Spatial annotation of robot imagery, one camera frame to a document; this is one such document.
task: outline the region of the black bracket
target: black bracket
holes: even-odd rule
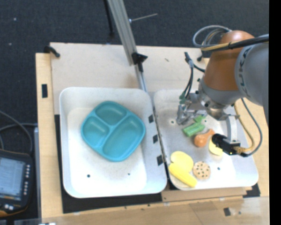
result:
[[[237,151],[234,149],[235,147],[240,147],[240,142],[229,143],[227,142],[227,137],[221,134],[214,134],[211,138],[212,142],[219,148],[223,149],[225,153],[228,155],[235,155]]]
[[[157,141],[158,141],[158,135],[156,134],[156,135],[153,136],[153,143],[155,143]]]
[[[150,116],[149,116],[149,123],[151,123],[151,122],[154,122],[154,117],[153,117],[153,115],[150,115]]]
[[[45,46],[44,47],[44,53],[50,53],[52,52],[55,57],[59,58],[60,57],[60,54],[51,46]]]
[[[139,54],[137,52],[132,53],[132,59],[133,59],[133,63],[139,68],[140,72],[144,72],[144,69],[142,67],[142,63],[147,59],[148,57],[142,54]]]

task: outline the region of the orange toy object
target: orange toy object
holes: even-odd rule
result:
[[[214,130],[209,129],[207,133],[196,135],[194,139],[194,144],[199,148],[204,147],[207,144],[207,141],[210,136],[212,136],[213,134],[215,134]]]

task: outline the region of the metal pole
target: metal pole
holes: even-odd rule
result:
[[[40,174],[40,161],[39,161],[39,132],[38,127],[34,129],[34,156],[36,161],[36,182],[37,182],[37,213],[38,217],[42,217],[41,206],[41,174]]]
[[[107,21],[108,21],[109,30],[110,30],[109,35],[111,37],[113,37],[114,31],[113,31],[113,26],[112,26],[112,22],[111,22],[111,15],[110,15],[109,9],[108,9],[107,0],[103,0],[103,2],[104,2],[104,7],[105,7],[105,11],[106,11],[106,15],[107,15]]]
[[[111,13],[113,15],[121,42],[124,46],[126,57],[130,65],[135,65],[132,54],[137,53],[135,40],[132,34],[130,22],[127,16],[123,0],[108,0]],[[139,81],[140,88],[147,92],[143,72],[139,70],[139,66],[135,66],[135,72]]]

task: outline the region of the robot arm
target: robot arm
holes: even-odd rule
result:
[[[237,117],[232,118],[225,113],[228,106],[240,98],[247,98],[263,106],[268,124],[268,35],[254,38],[244,31],[227,28],[215,31],[207,37],[221,33],[221,40],[217,45],[207,45],[205,39],[200,46],[203,51],[212,51],[212,54],[199,89],[195,93],[185,90],[186,94],[181,95],[177,123],[185,124],[202,111],[216,120],[225,120],[229,126],[228,136],[214,135],[213,141],[232,155],[241,150],[234,134],[233,124]],[[192,60],[187,53],[185,56],[192,69]]]

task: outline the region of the teal plate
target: teal plate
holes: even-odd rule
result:
[[[81,126],[81,135],[87,145],[112,162],[127,159],[145,133],[145,125],[137,115],[112,101],[94,108]]]

